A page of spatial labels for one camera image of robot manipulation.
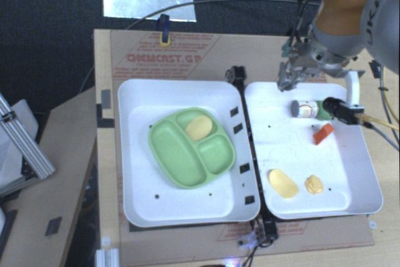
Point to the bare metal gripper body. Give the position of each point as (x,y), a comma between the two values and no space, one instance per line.
(315,61)

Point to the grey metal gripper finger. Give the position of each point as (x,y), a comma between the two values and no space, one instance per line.
(295,78)
(282,79)

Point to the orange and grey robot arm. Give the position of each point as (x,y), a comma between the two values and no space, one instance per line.
(347,6)

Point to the white can with grey lid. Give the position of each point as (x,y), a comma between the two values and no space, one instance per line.
(304,108)

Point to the orange wedge block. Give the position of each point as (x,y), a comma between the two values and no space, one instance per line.
(322,134)

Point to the white plastic tray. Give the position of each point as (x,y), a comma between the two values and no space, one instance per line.
(140,197)
(312,147)

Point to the yellow flat oval toy food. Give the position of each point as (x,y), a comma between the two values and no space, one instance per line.
(282,183)

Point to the yellow lumpy toy food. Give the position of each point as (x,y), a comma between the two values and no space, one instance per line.
(314,185)

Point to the brown cardboard board red print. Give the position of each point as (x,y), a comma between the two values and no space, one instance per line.
(175,53)

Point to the green divided plate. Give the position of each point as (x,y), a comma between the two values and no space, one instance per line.
(175,150)

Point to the black cylinder on white bracket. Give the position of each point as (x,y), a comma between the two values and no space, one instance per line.
(342,103)

